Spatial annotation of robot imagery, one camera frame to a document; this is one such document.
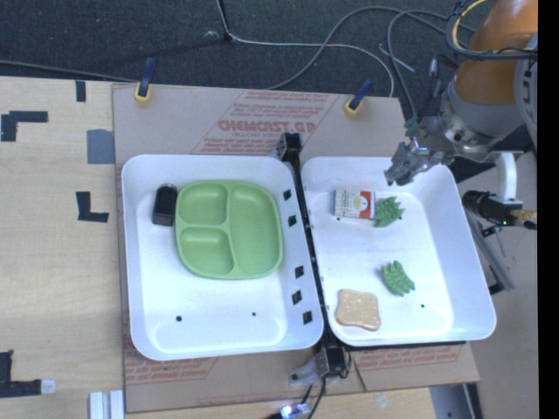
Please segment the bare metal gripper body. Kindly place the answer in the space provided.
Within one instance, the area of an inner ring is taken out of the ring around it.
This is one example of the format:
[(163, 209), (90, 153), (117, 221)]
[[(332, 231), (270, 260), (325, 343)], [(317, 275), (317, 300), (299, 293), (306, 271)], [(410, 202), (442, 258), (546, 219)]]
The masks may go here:
[(407, 148), (427, 165), (451, 164), (459, 156), (490, 161), (493, 137), (481, 134), (457, 115), (413, 117), (406, 121)]

